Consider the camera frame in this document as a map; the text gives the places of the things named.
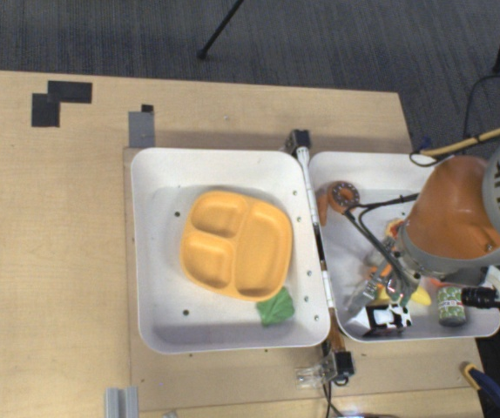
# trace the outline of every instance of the blue object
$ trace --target blue object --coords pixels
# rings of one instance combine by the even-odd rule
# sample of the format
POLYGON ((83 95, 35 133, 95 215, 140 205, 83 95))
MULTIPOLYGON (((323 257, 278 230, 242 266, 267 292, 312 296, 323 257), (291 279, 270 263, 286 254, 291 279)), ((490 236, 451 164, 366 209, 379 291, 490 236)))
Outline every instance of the blue object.
POLYGON ((475 368, 469 370, 469 375, 484 391, 484 393, 486 393, 491 400, 494 401, 496 407, 500 408, 500 386, 498 386, 487 374, 484 374, 475 368))

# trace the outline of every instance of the black tape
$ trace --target black tape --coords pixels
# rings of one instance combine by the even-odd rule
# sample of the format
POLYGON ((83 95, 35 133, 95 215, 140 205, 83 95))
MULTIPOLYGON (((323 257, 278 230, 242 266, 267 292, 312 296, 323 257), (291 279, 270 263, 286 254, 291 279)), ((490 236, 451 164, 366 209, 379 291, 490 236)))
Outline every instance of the black tape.
POLYGON ((91 104, 92 84, 90 82, 65 82, 50 80, 48 101, 51 103, 75 102, 91 104))
POLYGON ((31 127, 59 127, 60 104, 50 102, 48 95, 33 93, 31 98, 31 127))

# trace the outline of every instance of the clear plastic object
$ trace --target clear plastic object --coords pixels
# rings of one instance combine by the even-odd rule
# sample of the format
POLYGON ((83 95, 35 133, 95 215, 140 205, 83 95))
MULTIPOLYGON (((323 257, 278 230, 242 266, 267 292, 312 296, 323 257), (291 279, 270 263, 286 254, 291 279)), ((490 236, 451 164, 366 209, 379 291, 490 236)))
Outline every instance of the clear plastic object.
POLYGON ((329 353, 312 367, 297 368, 295 373, 297 388, 321 388, 337 375, 335 355, 329 353))

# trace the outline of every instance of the white plastic tray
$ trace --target white plastic tray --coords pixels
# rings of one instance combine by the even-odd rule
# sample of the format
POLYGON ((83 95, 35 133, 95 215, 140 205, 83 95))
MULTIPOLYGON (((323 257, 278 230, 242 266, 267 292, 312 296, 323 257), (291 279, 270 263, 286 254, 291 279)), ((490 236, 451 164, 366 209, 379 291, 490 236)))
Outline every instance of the white plastic tray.
MULTIPOLYGON (((310 163, 314 189, 331 182, 344 180, 353 184, 361 194, 361 201, 371 203, 393 199, 399 195, 419 192, 431 172, 430 168, 413 165, 407 155, 382 153, 323 152, 315 155, 310 163)), ((412 206, 387 206, 368 213, 365 224, 373 233, 383 237, 388 221, 404 218, 412 206)), ((343 307, 356 285, 366 279, 368 268, 364 258, 372 246, 342 215, 328 209, 328 222, 322 228, 326 262, 334 289, 337 319, 351 338, 360 341, 419 340, 436 338, 482 337, 494 334, 500 327, 500 313, 496 309, 467 308, 468 322, 462 327, 443 327, 438 323, 435 286, 424 280, 432 305, 423 307, 409 303, 413 327, 402 334, 363 338, 345 329, 350 319, 343 307)))
POLYGON ((139 331, 161 353, 312 347, 329 316, 300 165, 282 152, 146 149, 132 162, 139 331), (285 286, 295 314, 263 327, 254 302, 193 284, 179 246, 193 201, 213 189, 264 199, 290 218, 293 254, 285 286))

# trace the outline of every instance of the wooden tabletop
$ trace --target wooden tabletop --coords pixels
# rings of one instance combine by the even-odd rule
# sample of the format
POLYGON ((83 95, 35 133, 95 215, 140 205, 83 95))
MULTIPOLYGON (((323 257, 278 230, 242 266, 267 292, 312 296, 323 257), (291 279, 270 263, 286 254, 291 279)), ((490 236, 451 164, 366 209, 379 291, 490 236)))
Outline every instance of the wooden tabletop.
MULTIPOLYGON (((154 107, 160 146, 275 150, 301 128, 314 152, 410 148, 393 93, 0 71, 0 417, 102 416, 105 389, 132 383, 151 406, 144 418, 171 409, 180 418, 323 416, 319 392, 286 382, 314 349, 199 354, 191 366, 155 354, 148 367, 169 380, 167 401, 153 405, 138 384, 123 158, 128 112, 142 104, 154 107), (91 104, 62 103, 59 128, 32 127, 31 95, 49 80, 92 83, 91 104), (237 367, 249 373, 244 384, 238 374, 229 381, 237 367), (275 376, 281 386, 268 388, 275 376)), ((334 391, 338 408, 482 416, 459 372, 465 361, 481 365, 474 340, 348 346, 357 374, 334 391)))

